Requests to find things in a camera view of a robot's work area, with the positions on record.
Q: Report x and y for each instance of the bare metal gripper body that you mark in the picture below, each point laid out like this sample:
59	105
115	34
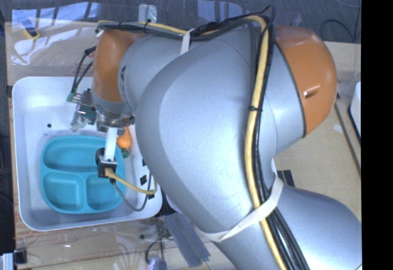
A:
112	121

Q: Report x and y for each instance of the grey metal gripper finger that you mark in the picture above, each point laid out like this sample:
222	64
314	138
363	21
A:
78	121

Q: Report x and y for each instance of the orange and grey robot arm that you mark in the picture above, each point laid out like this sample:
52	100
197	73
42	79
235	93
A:
196	115

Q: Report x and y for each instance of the orange carrot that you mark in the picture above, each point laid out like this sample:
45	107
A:
124	141

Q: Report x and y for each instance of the white plastic tray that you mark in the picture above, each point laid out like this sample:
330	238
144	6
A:
33	103

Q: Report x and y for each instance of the blue divided plate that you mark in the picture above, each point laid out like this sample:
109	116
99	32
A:
70	170

